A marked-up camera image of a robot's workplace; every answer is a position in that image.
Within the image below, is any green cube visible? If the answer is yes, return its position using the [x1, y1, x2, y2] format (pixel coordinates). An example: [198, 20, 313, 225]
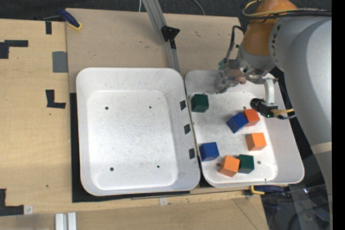
[237, 154, 256, 175]
[190, 93, 210, 113]

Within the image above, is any pale wood board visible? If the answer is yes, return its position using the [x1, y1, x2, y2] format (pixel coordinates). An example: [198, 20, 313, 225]
[65, 8, 297, 213]

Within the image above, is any orange cube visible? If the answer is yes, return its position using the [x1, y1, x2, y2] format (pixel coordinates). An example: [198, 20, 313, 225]
[245, 132, 268, 152]
[243, 108, 261, 128]
[218, 155, 241, 178]

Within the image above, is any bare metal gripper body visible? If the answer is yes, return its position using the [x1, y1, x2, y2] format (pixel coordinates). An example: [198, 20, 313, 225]
[219, 59, 270, 87]

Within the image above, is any blue cube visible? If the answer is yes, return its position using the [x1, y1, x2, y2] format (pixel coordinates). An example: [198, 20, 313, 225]
[198, 141, 220, 163]
[226, 111, 249, 134]

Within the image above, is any black cylinder on white bracket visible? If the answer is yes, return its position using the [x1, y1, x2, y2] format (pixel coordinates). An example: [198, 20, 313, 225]
[250, 78, 279, 119]

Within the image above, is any white plastic tray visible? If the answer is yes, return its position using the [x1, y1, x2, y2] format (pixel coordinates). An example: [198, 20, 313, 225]
[184, 69, 306, 189]
[75, 67, 201, 197]

